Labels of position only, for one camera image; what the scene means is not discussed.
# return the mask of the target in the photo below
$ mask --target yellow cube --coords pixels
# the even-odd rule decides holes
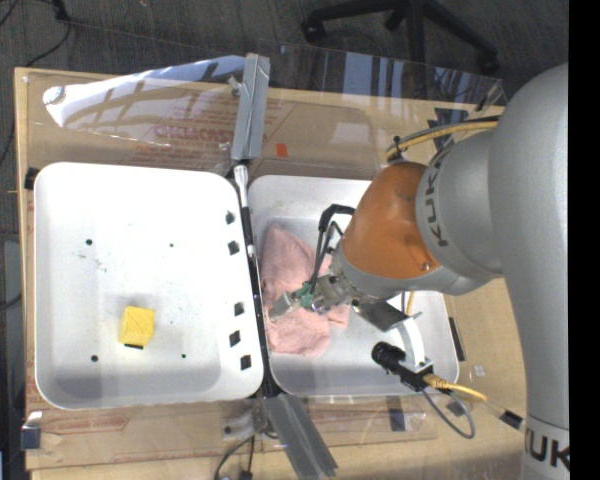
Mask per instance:
[[[155,311],[127,306],[120,319],[118,341],[124,345],[144,347],[153,336]]]

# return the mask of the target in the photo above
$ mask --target yellow sponge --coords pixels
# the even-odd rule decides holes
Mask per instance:
[[[144,347],[153,336],[155,311],[127,306],[120,319],[118,341],[125,345]]]

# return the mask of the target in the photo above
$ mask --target orange sticker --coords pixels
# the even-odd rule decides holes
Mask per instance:
[[[276,144],[276,156],[279,158],[287,158],[289,156],[286,144]]]

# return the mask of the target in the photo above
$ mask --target pink cloth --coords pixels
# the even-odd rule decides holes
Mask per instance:
[[[329,346],[330,326],[345,328],[349,323],[348,305],[334,307],[326,315],[299,308],[275,323],[268,318],[269,310],[285,291],[295,291],[309,280],[315,264],[314,249],[278,225],[267,230],[260,280],[267,338],[274,352],[319,356]],[[328,270],[330,263],[330,258],[325,258],[320,274]]]

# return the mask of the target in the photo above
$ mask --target dark floor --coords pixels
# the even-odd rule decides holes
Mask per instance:
[[[64,0],[75,28],[38,67],[125,73],[183,62],[190,55],[244,54],[260,39],[306,44],[300,22],[320,6],[347,0]],[[512,96],[535,75],[562,64],[569,53],[569,0],[438,0],[461,16],[500,51],[505,94]],[[8,9],[0,5],[0,16]],[[319,46],[409,60],[404,26],[383,27],[383,14],[326,24]],[[478,72],[475,52],[441,28],[426,24],[429,64]],[[50,6],[20,2],[0,28],[0,157],[13,121],[12,69],[29,63],[63,37],[66,26]],[[163,41],[142,49],[144,38]],[[0,166],[0,233],[17,234],[14,151]],[[0,302],[4,300],[3,243],[0,239]],[[0,313],[0,379],[8,379],[5,315]],[[0,449],[4,446],[8,398],[0,384]]]

